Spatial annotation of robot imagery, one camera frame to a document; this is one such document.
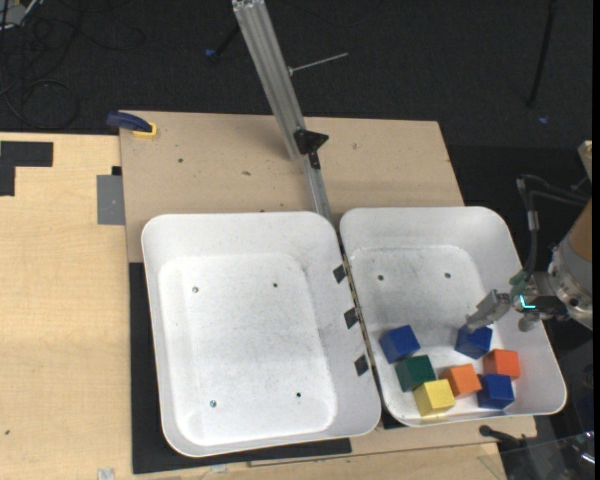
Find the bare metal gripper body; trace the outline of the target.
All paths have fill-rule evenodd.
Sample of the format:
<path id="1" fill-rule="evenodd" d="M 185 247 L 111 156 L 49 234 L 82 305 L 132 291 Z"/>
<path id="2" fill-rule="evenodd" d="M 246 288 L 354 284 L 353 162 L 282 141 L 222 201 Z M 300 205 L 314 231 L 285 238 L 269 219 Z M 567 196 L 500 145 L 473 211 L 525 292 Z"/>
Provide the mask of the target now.
<path id="1" fill-rule="evenodd" d="M 525 288 L 525 306 L 547 318 L 571 320 L 593 329 L 592 288 L 566 267 L 536 271 Z"/>

